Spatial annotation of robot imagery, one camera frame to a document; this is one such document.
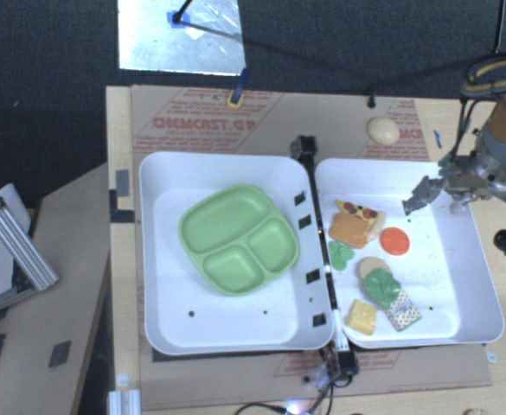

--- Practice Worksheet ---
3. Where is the thin black and white rod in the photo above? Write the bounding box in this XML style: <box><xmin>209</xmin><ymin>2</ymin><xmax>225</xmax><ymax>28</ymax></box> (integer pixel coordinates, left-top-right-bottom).
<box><xmin>304</xmin><ymin>156</ymin><xmax>348</xmax><ymax>354</ymax></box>

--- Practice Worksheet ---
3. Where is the white packet with yellow print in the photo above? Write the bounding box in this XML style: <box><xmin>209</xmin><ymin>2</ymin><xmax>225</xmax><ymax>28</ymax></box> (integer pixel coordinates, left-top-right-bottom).
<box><xmin>383</xmin><ymin>289</ymin><xmax>423</xmax><ymax>333</ymax></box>

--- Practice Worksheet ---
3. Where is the orange round disc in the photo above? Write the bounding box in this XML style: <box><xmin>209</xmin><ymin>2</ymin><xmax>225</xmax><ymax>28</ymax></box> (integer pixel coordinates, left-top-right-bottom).
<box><xmin>379</xmin><ymin>227</ymin><xmax>411</xmax><ymax>257</ymax></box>

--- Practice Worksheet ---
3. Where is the beige egg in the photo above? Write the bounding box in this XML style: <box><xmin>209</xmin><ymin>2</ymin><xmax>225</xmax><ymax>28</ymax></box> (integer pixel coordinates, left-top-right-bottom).
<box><xmin>366</xmin><ymin>116</ymin><xmax>401</xmax><ymax>148</ymax></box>

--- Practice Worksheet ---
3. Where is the orange toast slice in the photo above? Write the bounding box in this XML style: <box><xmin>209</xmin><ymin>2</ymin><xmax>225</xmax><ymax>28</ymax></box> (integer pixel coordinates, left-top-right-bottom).
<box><xmin>327</xmin><ymin>211</ymin><xmax>380</xmax><ymax>251</ymax></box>

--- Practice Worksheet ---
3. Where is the toy pizza slice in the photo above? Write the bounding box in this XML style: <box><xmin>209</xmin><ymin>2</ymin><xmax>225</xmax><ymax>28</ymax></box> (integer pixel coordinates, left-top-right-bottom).
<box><xmin>333</xmin><ymin>199</ymin><xmax>388</xmax><ymax>242</ymax></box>

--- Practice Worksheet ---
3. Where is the white plastic tray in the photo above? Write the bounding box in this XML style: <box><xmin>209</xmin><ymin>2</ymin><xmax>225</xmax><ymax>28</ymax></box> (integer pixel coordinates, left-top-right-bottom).
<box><xmin>313</xmin><ymin>157</ymin><xmax>506</xmax><ymax>350</ymax></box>
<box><xmin>138</xmin><ymin>150</ymin><xmax>336</xmax><ymax>357</ymax></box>

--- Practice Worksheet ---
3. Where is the beige round biscuit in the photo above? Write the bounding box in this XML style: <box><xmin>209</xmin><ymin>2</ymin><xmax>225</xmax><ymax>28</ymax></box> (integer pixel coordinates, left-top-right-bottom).
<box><xmin>357</xmin><ymin>256</ymin><xmax>394</xmax><ymax>283</ymax></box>

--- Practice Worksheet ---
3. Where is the yellow cheese wedge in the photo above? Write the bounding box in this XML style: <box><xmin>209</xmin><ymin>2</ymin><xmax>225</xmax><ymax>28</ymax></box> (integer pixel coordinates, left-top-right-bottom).
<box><xmin>344</xmin><ymin>298</ymin><xmax>379</xmax><ymax>336</ymax></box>

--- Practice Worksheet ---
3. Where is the brown cardboard board red print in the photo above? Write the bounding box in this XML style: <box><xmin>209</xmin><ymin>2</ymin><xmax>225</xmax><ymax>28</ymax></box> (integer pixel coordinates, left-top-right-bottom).
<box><xmin>130</xmin><ymin>85</ymin><xmax>494</xmax><ymax>411</ymax></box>

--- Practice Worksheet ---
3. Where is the small green leaf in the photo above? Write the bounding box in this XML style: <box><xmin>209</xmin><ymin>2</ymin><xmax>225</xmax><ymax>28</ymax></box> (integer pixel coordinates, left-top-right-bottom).
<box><xmin>326</xmin><ymin>239</ymin><xmax>356</xmax><ymax>272</ymax></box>

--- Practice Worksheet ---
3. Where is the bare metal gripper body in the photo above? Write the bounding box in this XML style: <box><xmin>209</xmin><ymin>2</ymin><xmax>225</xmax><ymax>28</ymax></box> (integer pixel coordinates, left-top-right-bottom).
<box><xmin>439</xmin><ymin>155</ymin><xmax>506</xmax><ymax>208</ymax></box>

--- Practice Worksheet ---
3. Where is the green lettuce leaf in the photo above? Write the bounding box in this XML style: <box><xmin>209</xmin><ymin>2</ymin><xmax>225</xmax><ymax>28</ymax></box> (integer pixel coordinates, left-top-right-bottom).
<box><xmin>362</xmin><ymin>267</ymin><xmax>403</xmax><ymax>311</ymax></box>

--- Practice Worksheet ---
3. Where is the green divided plate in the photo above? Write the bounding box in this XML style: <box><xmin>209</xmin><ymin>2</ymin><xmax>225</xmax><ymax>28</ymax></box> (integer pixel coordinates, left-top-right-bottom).
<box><xmin>177</xmin><ymin>183</ymin><xmax>302</xmax><ymax>297</ymax></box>

